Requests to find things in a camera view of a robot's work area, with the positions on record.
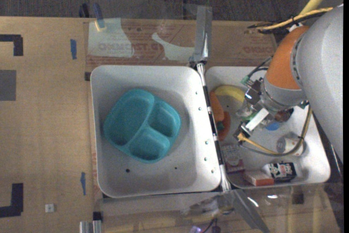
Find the brown cardboard board red print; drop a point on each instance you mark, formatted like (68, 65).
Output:
(231, 43)

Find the small white can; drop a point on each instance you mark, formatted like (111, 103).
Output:
(289, 144)

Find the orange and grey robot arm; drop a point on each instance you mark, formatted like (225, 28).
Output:
(313, 62)

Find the orange carrot with green top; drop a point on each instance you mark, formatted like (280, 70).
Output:
(225, 126)

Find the black cylinder on white bracket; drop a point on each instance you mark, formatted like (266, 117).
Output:
(256, 120)

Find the red and white packet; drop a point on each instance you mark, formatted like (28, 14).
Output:
(233, 158)

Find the teal divided plate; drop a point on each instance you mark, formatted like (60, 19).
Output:
(141, 125)

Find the orange box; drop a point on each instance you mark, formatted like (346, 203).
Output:
(259, 178)

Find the small brown round thing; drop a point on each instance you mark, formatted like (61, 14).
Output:
(283, 116)

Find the white plastic tray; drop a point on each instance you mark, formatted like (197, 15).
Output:
(313, 169)
(152, 182)

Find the yellow banana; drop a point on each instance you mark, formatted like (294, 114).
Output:
(230, 91)

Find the small blue round thing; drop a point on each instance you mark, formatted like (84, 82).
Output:
(273, 126)

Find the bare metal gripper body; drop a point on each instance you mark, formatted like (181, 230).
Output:
(255, 95)

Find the black and white carton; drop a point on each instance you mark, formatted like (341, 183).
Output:
(282, 171)

